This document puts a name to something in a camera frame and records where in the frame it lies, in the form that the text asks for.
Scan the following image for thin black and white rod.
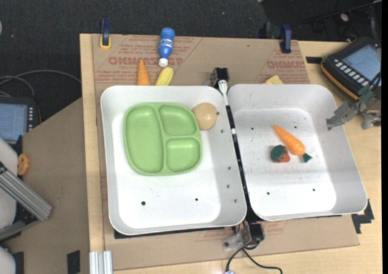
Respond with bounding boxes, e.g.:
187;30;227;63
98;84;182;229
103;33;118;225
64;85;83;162
218;79;255;225

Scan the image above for brown cardboard board red print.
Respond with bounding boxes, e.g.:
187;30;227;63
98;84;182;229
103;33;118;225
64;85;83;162
90;33;369;271

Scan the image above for yellow corn cob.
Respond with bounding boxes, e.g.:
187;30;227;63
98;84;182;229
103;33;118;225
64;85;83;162
154;66;175;87

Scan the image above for orange carrot green leaves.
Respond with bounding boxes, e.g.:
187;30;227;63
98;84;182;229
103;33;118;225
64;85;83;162
273;124;313;164

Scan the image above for orange carrot without leaves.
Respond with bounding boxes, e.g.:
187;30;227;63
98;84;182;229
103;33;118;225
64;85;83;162
136;59;152;86

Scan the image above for green divided plate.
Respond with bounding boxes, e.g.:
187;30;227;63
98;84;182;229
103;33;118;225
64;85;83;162
122;102;204;177

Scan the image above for tan round bread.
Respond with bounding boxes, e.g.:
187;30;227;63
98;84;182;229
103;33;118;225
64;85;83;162
192;102;219;131

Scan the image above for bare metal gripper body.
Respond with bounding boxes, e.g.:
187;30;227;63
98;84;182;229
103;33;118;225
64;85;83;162
356;96;382;115

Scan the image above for blue bottle white cap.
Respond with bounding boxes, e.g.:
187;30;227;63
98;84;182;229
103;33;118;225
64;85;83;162
157;27;176;68

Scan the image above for brown pretzel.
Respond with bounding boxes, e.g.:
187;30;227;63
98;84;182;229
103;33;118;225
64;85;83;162
17;153;30;176

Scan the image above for red and green strawberry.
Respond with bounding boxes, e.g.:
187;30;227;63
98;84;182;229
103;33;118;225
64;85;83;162
270;144;291;164

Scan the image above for yellow cheese wedge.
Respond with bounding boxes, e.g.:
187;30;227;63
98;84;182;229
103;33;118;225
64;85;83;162
262;74;284;85

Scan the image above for white plastic tray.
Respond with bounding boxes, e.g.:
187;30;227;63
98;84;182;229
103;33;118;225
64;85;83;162
226;83;369;222
99;84;248;236

